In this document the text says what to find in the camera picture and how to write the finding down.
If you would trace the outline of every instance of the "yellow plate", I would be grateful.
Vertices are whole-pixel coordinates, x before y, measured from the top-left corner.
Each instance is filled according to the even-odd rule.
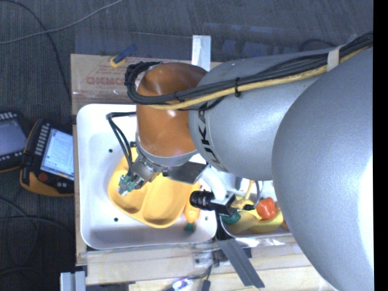
[[[132,156],[133,159],[137,156],[135,149]],[[128,163],[123,156],[109,181],[108,196],[113,205],[148,226],[159,229],[171,226],[181,216],[192,186],[158,175],[141,189],[121,196],[117,191],[119,180],[127,172]]]

